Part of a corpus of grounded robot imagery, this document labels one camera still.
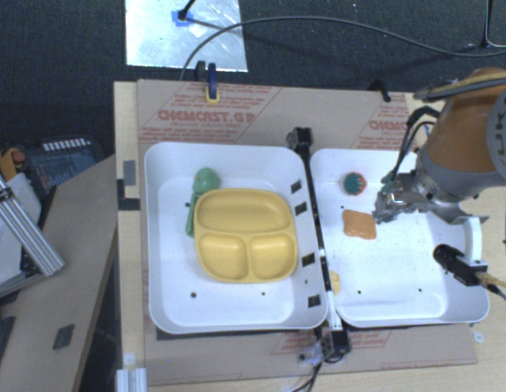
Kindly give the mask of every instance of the cardboard sheet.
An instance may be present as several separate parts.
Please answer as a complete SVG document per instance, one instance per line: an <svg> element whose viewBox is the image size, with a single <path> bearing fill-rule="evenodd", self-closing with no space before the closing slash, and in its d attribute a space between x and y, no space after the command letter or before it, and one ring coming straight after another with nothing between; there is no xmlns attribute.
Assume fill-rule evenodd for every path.
<svg viewBox="0 0 506 392"><path fill-rule="evenodd" d="M165 141L281 146L294 127L311 127L321 148L397 149L409 117L410 95L300 88L219 86L222 102L205 102L196 82L140 81L137 129L140 164L152 144ZM140 182L143 180L140 167ZM144 185L140 185L145 198ZM141 203L143 321L149 385L298 376L311 368L298 353L312 331L169 336L151 322L148 306L146 207ZM467 325L353 332L352 352L324 372L377 371L475 363Z"/></svg>

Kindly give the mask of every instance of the blue tape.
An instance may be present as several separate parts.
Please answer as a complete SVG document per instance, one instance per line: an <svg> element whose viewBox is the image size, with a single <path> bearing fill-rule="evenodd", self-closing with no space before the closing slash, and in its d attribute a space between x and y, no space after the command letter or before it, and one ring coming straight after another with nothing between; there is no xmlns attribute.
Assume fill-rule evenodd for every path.
<svg viewBox="0 0 506 392"><path fill-rule="evenodd" d="M186 26L192 25L192 23L187 20L187 19L194 19L193 14L190 11L187 12L186 20L179 20L178 13L180 13L179 10L171 12L171 19L176 26L180 28L185 28Z"/></svg>

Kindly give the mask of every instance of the white tray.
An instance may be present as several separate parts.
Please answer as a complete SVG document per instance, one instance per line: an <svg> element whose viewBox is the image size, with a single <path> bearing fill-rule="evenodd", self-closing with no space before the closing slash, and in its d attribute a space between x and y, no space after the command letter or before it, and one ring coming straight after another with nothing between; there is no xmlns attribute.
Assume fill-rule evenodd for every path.
<svg viewBox="0 0 506 392"><path fill-rule="evenodd" d="M193 179L203 167L222 188L266 189L291 206L298 238L298 267L273 283L222 283L199 265L195 241L185 233ZM327 305L305 169L280 147L169 143L153 145L145 158L149 242L150 313L166 332L305 329L320 325ZM301 189L293 193L292 185ZM297 205L307 211L296 215ZM313 254L315 262L303 266Z"/></svg>
<svg viewBox="0 0 506 392"><path fill-rule="evenodd" d="M396 156L392 151L322 149L311 158L329 269L340 276L341 290L334 301L337 311L356 327L485 318L489 309L485 289L465 287L445 274L432 257L441 243L463 251L463 226L448 225L430 212L415 212L377 225L375 240L343 233L343 210L374 210L380 179L394 166ZM415 157L410 154L401 170L413 169ZM359 172L368 182L358 196L343 189L343 177L349 172Z"/></svg>

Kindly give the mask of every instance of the wooden board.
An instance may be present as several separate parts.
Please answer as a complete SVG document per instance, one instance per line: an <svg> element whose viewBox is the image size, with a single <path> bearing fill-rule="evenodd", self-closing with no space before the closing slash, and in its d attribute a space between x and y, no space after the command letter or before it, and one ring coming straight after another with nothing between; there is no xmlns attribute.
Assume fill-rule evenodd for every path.
<svg viewBox="0 0 506 392"><path fill-rule="evenodd" d="M114 173L111 157L57 189L43 233L65 267L0 308L0 319L16 317L0 391L78 390L114 257ZM70 344L54 350L59 329L70 326Z"/></svg>

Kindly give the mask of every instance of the orange toy food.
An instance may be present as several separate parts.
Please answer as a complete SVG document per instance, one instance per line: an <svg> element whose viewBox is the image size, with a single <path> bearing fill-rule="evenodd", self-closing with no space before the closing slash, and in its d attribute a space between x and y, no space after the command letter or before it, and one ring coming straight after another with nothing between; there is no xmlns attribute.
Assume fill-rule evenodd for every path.
<svg viewBox="0 0 506 392"><path fill-rule="evenodd" d="M373 216L369 213L362 213L346 209L343 211L343 231L350 237L363 239L376 238L376 224Z"/></svg>

